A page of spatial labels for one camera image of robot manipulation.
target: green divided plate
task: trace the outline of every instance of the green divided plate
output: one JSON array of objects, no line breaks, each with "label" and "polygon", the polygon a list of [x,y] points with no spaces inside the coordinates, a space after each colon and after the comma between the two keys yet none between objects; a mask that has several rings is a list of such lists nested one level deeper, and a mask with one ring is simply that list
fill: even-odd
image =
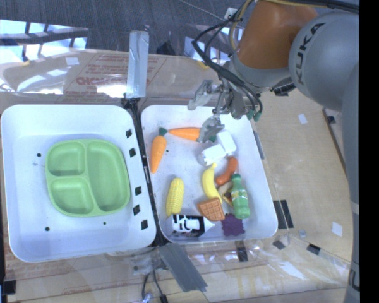
[{"label": "green divided plate", "polygon": [[46,180],[52,204],[74,217],[107,215],[123,209],[131,188],[120,149],[105,140],[61,141],[46,158]]}]

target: white plastic bin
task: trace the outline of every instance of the white plastic bin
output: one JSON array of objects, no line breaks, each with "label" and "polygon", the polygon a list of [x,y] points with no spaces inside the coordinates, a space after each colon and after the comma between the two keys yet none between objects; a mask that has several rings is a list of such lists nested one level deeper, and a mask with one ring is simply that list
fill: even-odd
[{"label": "white plastic bin", "polygon": [[[115,105],[14,105],[1,117],[9,244],[39,262],[144,248],[156,226],[133,120]],[[99,138],[118,146],[131,186],[121,211],[71,217],[52,205],[45,154],[58,141]]]},{"label": "white plastic bin", "polygon": [[[165,129],[183,127],[201,127],[206,119],[212,115],[212,107],[197,107],[188,110],[185,105],[151,105],[141,114],[141,124],[147,149],[150,156],[153,139],[158,135],[159,128]],[[184,181],[184,203],[181,210],[183,215],[200,215],[196,204],[206,200],[202,189],[202,174],[206,169],[197,161],[202,150],[211,147],[213,143],[197,143],[191,140],[166,134],[167,149],[155,174],[150,173],[157,213],[159,214],[160,228],[171,242],[213,242],[241,239],[262,239],[273,236],[278,228],[278,219],[268,187],[267,178],[256,145],[253,128],[245,116],[235,120],[231,116],[221,116],[225,131],[228,131],[237,149],[234,156],[239,162],[238,173],[241,174],[244,185],[248,190],[251,216],[243,220],[245,233],[225,236],[221,222],[213,222],[214,227],[200,237],[172,237],[168,232],[165,201],[169,191],[169,184],[174,177]],[[216,174],[225,171],[227,161],[221,160],[215,168]],[[229,205],[223,202],[225,213],[232,213]]]}]

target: white sticker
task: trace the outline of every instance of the white sticker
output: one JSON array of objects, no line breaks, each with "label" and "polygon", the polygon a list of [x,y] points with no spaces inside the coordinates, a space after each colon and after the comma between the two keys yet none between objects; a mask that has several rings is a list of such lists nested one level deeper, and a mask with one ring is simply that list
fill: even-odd
[{"label": "white sticker", "polygon": [[306,238],[306,231],[305,230],[299,230],[299,236],[300,236],[300,238]]},{"label": "white sticker", "polygon": [[351,202],[351,210],[353,213],[355,213],[356,215],[359,214],[359,204],[355,203],[355,202]]},{"label": "white sticker", "polygon": [[234,8],[228,8],[225,14],[225,19],[229,19],[234,13],[237,11],[237,9]]},{"label": "white sticker", "polygon": [[68,63],[68,65],[79,65],[80,64],[78,62],[77,57],[66,57],[66,63]]},{"label": "white sticker", "polygon": [[299,117],[299,121],[301,122],[301,124],[307,124],[308,123],[304,114],[300,114],[300,115],[298,115],[298,117]]},{"label": "white sticker", "polygon": [[339,225],[338,223],[333,222],[333,227],[332,227],[331,231],[334,234],[338,235],[339,237],[342,237],[342,225]]}]

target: yellow banana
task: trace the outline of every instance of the yellow banana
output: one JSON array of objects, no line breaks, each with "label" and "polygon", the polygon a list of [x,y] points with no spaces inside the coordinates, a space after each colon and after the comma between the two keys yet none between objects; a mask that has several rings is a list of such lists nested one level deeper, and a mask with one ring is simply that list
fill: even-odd
[{"label": "yellow banana", "polygon": [[222,198],[218,190],[215,187],[215,167],[216,163],[213,163],[209,168],[205,169],[202,174],[202,188],[205,195],[209,198],[219,198],[222,203]]}]

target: green bottle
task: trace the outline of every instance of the green bottle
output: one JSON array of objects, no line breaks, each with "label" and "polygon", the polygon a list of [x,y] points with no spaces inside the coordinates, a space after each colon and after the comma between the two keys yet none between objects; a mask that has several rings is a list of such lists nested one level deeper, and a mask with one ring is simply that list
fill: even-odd
[{"label": "green bottle", "polygon": [[247,219],[250,216],[247,190],[241,184],[240,174],[233,174],[231,179],[233,182],[231,196],[234,207],[234,216],[240,220]]}]

